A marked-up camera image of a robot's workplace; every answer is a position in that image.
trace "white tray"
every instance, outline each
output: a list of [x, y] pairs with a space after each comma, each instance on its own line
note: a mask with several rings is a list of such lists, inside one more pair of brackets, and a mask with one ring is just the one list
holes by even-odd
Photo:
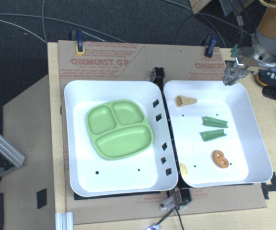
[[[272, 166], [260, 134], [250, 99], [241, 84], [220, 81], [169, 81], [164, 95], [171, 118], [179, 163], [185, 165], [183, 180], [192, 187], [249, 184], [269, 181]], [[197, 103], [178, 107], [177, 95], [196, 98]], [[203, 141], [201, 132], [218, 129], [203, 125], [210, 116], [228, 122], [227, 134]], [[212, 160], [220, 150], [230, 166], [222, 169]]]
[[[176, 186], [178, 171], [157, 85], [148, 81], [75, 80], [67, 84], [64, 94], [70, 184], [78, 195], [168, 191]], [[140, 154], [110, 161], [102, 158], [93, 147], [85, 120], [94, 106], [120, 99], [139, 105], [152, 128], [154, 141]]]

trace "brown donut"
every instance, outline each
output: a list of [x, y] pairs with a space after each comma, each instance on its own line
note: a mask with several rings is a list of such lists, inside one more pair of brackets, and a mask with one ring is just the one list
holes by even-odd
[[230, 162], [224, 157], [224, 154], [220, 150], [213, 151], [213, 160], [220, 168], [228, 168]]

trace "black fabric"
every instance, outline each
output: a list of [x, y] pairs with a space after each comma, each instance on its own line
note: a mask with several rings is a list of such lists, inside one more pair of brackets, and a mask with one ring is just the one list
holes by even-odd
[[[171, 0], [190, 7], [189, 0]], [[0, 13], [41, 16], [43, 0], [0, 0]], [[265, 7], [257, 0], [248, 8], [250, 18], [259, 23]], [[201, 12], [237, 25], [233, 13], [225, 17], [219, 0], [212, 0]], [[128, 43], [193, 45], [216, 32], [200, 16], [182, 22], [192, 12], [160, 0], [46, 0], [45, 16], [65, 20], [120, 38]], [[226, 47], [238, 42], [240, 32], [208, 18], [224, 37]], [[0, 16], [0, 20], [22, 26], [44, 38], [41, 19]], [[68, 40], [71, 30], [81, 29], [66, 23], [45, 20], [49, 42]], [[105, 35], [82, 29], [102, 40], [118, 42]], [[84, 41], [99, 41], [83, 34]], [[243, 41], [249, 45], [250, 37]], [[219, 39], [217, 46], [224, 47]], [[48, 74], [47, 47], [37, 37], [10, 24], [0, 22], [0, 109], [18, 94]]]

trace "wooden table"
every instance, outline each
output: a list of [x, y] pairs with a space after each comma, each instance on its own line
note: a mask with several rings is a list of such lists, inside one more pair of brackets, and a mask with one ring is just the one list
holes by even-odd
[[[230, 60], [230, 50], [221, 49], [224, 59]], [[58, 68], [58, 43], [48, 43], [48, 67], [50, 86], [50, 107], [52, 125], [52, 149], [54, 167], [54, 190], [56, 213], [67, 212], [64, 157], [62, 144], [62, 120], [60, 115], [61, 99]], [[248, 91], [253, 110], [264, 139], [273, 171], [276, 172], [276, 101], [262, 96], [262, 87], [250, 75], [239, 81]], [[186, 230], [212, 229], [246, 229], [246, 230], [276, 230], [276, 192], [269, 193], [267, 207], [260, 209], [227, 211], [207, 214], [193, 214], [182, 216]], [[75, 230], [144, 230], [156, 223], [158, 218], [139, 220], [114, 221], [75, 225]], [[176, 216], [168, 217], [162, 224], [162, 229], [181, 229]]]

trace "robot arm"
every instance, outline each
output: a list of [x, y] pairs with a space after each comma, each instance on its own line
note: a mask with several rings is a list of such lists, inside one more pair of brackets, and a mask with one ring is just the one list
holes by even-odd
[[[238, 79], [250, 73], [256, 75], [262, 69], [276, 69], [276, 4], [260, 2], [268, 8], [253, 35], [252, 46], [232, 50], [235, 62], [227, 63], [225, 85], [233, 85]], [[263, 95], [276, 100], [276, 86], [265, 86]]]

